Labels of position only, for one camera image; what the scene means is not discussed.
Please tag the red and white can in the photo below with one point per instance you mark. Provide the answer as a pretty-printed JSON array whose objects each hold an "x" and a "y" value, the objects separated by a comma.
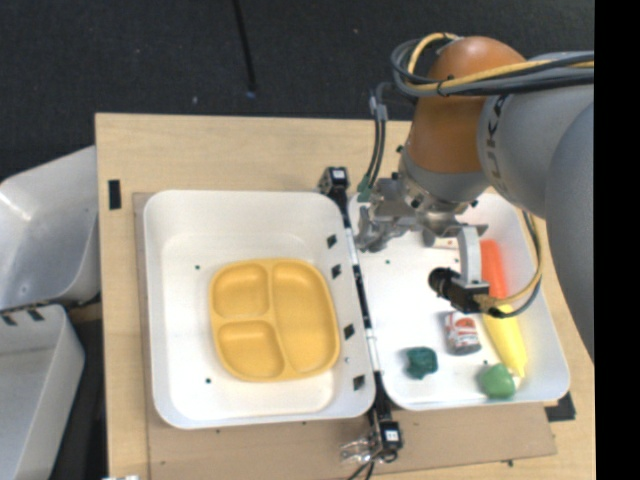
[{"x": 462, "y": 333}]

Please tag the white plastic tray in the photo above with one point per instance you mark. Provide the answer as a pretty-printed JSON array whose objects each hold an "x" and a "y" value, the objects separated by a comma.
[
  {"x": 400, "y": 298},
  {"x": 185, "y": 228}
]

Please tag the light green pepper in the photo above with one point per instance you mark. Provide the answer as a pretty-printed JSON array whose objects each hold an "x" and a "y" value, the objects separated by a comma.
[{"x": 497, "y": 382}]

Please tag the yellow banana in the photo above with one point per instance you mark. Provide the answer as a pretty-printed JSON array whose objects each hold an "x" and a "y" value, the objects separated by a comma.
[{"x": 507, "y": 340}]

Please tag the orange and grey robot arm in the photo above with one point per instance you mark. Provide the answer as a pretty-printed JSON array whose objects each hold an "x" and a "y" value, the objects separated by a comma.
[{"x": 450, "y": 133}]

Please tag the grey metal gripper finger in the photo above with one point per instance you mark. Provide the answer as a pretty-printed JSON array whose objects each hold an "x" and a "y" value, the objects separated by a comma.
[
  {"x": 383, "y": 235},
  {"x": 363, "y": 232}
]

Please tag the dark green broccoli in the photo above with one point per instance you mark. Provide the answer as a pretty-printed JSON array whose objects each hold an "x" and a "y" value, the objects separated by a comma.
[{"x": 421, "y": 362}]

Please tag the black cylinder on white bracket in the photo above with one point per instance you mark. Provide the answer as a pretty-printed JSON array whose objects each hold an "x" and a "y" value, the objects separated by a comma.
[{"x": 456, "y": 288}]

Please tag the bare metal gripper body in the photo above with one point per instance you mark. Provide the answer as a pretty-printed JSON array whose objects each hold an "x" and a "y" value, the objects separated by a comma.
[{"x": 406, "y": 212}]

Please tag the yellow divided plate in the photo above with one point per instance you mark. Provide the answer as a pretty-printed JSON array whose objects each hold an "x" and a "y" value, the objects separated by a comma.
[{"x": 300, "y": 313}]

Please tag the orange carrot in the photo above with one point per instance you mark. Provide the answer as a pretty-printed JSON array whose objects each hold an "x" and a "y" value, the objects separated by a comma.
[{"x": 494, "y": 268}]

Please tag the thin black and white rod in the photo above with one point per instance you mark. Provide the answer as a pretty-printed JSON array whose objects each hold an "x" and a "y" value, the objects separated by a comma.
[{"x": 364, "y": 303}]

